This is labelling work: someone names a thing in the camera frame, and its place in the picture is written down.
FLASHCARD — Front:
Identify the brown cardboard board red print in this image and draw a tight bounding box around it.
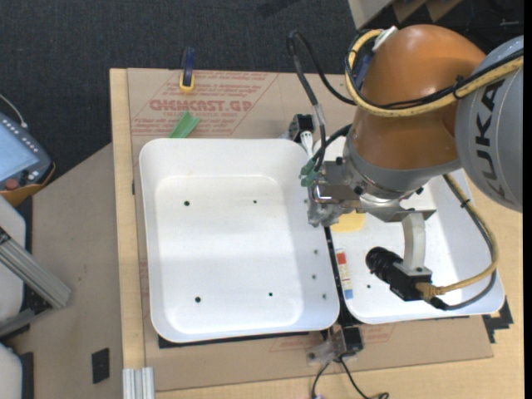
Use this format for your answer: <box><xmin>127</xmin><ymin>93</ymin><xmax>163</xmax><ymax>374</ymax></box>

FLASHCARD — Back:
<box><xmin>126</xmin><ymin>67</ymin><xmax>495</xmax><ymax>392</ymax></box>

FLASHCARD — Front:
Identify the white plastic tray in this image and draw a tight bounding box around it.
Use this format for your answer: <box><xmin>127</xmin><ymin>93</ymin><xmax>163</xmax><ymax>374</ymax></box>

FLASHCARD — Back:
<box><xmin>138</xmin><ymin>137</ymin><xmax>342</xmax><ymax>344</ymax></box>
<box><xmin>311</xmin><ymin>135</ymin><xmax>506</xmax><ymax>326</ymax></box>

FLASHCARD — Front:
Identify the pale yellow flat biscuit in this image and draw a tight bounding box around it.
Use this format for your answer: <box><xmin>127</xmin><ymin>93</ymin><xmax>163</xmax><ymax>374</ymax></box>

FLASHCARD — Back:
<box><xmin>331</xmin><ymin>211</ymin><xmax>367</xmax><ymax>234</ymax></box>

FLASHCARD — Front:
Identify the white carton red blue print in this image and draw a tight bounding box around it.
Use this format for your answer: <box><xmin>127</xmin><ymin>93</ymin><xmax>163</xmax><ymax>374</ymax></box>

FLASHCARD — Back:
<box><xmin>333</xmin><ymin>247</ymin><xmax>356</xmax><ymax>301</ymax></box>

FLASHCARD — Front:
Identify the black block with thin wires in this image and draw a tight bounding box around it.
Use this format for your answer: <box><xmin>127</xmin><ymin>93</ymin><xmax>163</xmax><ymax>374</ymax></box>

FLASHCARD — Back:
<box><xmin>306</xmin><ymin>325</ymin><xmax>365</xmax><ymax>366</ymax></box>
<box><xmin>289</xmin><ymin>113</ymin><xmax>315</xmax><ymax>143</ymax></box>

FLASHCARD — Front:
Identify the green plastic strip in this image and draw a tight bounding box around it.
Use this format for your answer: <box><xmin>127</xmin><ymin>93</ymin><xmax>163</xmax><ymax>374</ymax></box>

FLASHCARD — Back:
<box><xmin>167</xmin><ymin>111</ymin><xmax>201</xmax><ymax>140</ymax></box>

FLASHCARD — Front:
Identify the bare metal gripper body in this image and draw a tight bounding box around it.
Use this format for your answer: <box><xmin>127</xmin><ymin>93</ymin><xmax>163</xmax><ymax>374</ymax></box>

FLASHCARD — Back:
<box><xmin>312</xmin><ymin>159</ymin><xmax>418</xmax><ymax>224</ymax></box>

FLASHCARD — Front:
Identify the thin black and white rod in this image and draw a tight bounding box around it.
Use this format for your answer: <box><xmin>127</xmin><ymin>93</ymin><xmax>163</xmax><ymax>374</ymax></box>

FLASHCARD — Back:
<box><xmin>300</xmin><ymin>129</ymin><xmax>348</xmax><ymax>330</ymax></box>

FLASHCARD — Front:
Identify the black cylinder on white bracket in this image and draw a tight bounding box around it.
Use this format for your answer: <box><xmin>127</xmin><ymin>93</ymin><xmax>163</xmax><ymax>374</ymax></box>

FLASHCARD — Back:
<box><xmin>364</xmin><ymin>211</ymin><xmax>434</xmax><ymax>303</ymax></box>

